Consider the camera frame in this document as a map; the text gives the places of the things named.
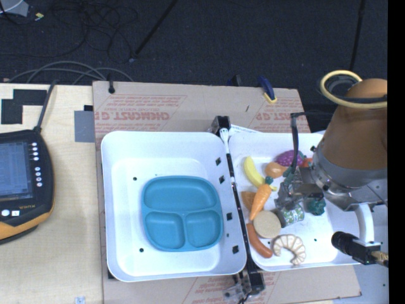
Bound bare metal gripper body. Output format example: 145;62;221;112
296;165;337;203

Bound green and white can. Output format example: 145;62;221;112
278;203;306;229

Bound orange carrot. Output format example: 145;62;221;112
248;175;275;222

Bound green broccoli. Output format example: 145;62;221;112
304;196;327;216

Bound beige round biscuit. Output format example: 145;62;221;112
252;210;282;239

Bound orange tangerine segment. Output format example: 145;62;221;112
265;161;289;180

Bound orange pizza slice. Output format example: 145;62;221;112
240;191;257;212

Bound purple grapes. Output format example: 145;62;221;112
274;149;306;168

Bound yellow banana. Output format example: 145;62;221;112
243;155;278;193

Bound beige croissant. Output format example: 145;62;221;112
271;233;308;266

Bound thin black and white rod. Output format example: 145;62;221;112
220;127;254;276

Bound orange sausage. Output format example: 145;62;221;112
246;222;274;259

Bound white plastic tray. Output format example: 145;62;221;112
227;127;362;272
100;130;248;283

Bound white paper strip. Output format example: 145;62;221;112
230;123;264;136

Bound blue divided plate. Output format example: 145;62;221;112
140;175;225;253

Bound brown cardboard board red print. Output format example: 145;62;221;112
92;80;363;304

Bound black cylinder on white bracket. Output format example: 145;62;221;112
330;201;382;265

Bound black block with thin wires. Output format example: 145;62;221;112
210;115;231;136
246;271;266;295

